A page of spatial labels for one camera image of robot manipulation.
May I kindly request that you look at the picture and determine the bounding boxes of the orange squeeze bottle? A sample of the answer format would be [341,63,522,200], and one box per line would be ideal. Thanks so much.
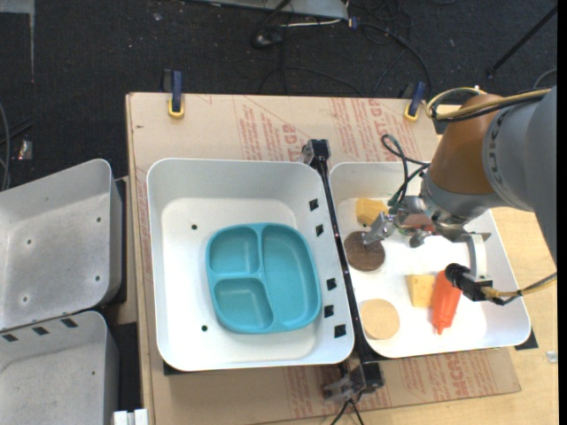
[430,269,463,336]

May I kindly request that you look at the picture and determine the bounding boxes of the brown cardboard board red print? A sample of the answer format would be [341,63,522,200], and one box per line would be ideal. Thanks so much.
[126,92,523,425]

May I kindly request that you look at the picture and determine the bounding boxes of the blue divided plate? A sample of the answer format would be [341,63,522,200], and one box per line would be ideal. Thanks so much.
[205,222,322,336]

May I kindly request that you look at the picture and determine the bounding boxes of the black cylinder on white bracket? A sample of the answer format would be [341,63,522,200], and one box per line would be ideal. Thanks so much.
[444,232,494,303]

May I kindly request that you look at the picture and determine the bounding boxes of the white plastic tray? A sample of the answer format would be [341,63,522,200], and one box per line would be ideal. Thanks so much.
[0,158,125,332]
[145,157,356,373]
[0,311,121,425]
[329,161,532,359]

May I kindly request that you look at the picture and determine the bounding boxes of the yellow cheese wedge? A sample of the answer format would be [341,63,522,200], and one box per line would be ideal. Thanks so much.
[406,274,437,309]

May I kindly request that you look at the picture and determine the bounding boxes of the thin black rod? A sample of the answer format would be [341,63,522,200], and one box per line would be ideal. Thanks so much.
[315,156,376,367]

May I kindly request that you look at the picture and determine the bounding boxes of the dark brown round biscuit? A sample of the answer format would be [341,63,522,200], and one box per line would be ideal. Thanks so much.
[344,230,386,273]

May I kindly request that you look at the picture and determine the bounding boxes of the black block with thin wires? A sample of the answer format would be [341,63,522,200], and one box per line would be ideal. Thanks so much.
[322,360,385,401]
[302,138,331,166]

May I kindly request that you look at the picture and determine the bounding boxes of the tan round biscuit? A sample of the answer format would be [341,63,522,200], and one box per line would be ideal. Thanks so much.
[359,298,401,341]

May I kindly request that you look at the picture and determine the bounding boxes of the yellow toy block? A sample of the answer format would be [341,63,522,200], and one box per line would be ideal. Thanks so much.
[355,197,390,227]

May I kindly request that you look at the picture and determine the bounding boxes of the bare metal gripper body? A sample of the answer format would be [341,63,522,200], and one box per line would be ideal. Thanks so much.
[389,195,446,239]

